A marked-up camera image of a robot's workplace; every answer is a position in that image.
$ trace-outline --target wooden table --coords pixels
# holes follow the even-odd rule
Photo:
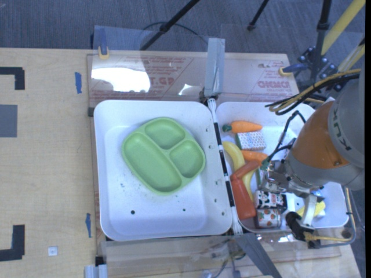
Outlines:
[[[24,90],[14,89],[13,75],[0,75],[0,105],[17,108],[16,137],[0,138],[0,250],[12,248],[13,226],[25,228],[24,255],[1,261],[0,277],[82,277],[84,267],[95,263],[89,54],[91,50],[0,49],[0,67],[25,71]],[[359,277],[351,247],[339,252],[276,265],[284,277],[314,272],[316,277]],[[253,265],[241,271],[245,277],[261,275]],[[199,272],[179,276],[199,277]]]

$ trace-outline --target carrot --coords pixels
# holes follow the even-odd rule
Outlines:
[[[262,125],[253,122],[247,122],[245,120],[235,120],[230,124],[226,124],[222,127],[224,132],[232,131],[233,133],[247,133],[259,131],[263,128]]]
[[[243,158],[247,161],[255,160],[259,162],[259,165],[261,165],[262,161],[268,157],[267,154],[264,152],[259,151],[247,151],[247,150],[241,150]]]

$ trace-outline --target green plate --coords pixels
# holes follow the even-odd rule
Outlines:
[[[156,118],[131,132],[122,156],[138,179],[167,195],[191,182],[205,167],[205,154],[192,135],[171,118]]]

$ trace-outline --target white tray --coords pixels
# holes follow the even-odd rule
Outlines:
[[[129,170],[121,156],[123,139],[151,119],[177,120],[200,144],[204,170],[171,195],[157,195]],[[220,235],[232,215],[216,133],[209,109],[189,101],[108,100],[94,110],[100,222],[112,240]]]
[[[276,115],[274,112],[270,112],[265,107],[267,103],[244,103],[244,102],[225,102],[217,107],[216,114],[219,122],[220,135],[222,141],[235,142],[235,137],[231,133],[226,133],[221,130],[221,127],[225,123],[231,123],[233,120],[249,120],[263,125],[261,130],[263,133],[264,140],[267,143],[267,147],[262,152],[270,154],[276,147],[279,137],[283,132],[283,128],[286,125],[288,117],[291,116],[293,111],[288,112],[284,115]],[[300,104],[297,108],[300,113],[308,119],[314,112],[314,109],[308,105]],[[303,122],[299,116],[295,117],[289,125],[286,137],[283,141],[283,145],[290,142],[292,138],[296,138],[299,134]],[[282,159],[284,152],[277,153],[273,159]],[[225,155],[226,165],[228,173],[232,174],[232,161],[228,155]],[[252,192],[257,189],[255,176],[252,179],[251,184]],[[343,226],[348,221],[347,207],[345,205],[345,197],[340,184],[329,182],[321,190],[323,197],[325,197],[325,215],[318,216],[313,219],[312,226],[314,228],[336,228]],[[304,205],[304,200],[300,197],[295,196],[293,193],[287,193],[288,197],[288,210],[295,211],[299,207]],[[241,224],[249,231],[256,233],[264,232],[276,232],[276,231],[290,231],[285,221],[285,215],[282,215],[282,225],[279,228],[264,228],[257,229],[254,225],[253,219],[245,220]]]

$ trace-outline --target gray carpet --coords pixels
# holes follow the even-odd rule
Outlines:
[[[157,31],[189,0],[0,0],[0,47],[90,49],[96,25]],[[181,33],[225,38],[227,52],[286,53],[295,63],[317,40],[323,0],[270,0],[253,31],[246,27],[263,0],[201,0],[167,38]],[[334,24],[353,0],[332,0]],[[326,54],[336,65],[365,34],[365,7]],[[361,61],[354,68],[360,68]],[[354,254],[362,277],[365,266],[365,197],[354,192],[358,237]]]

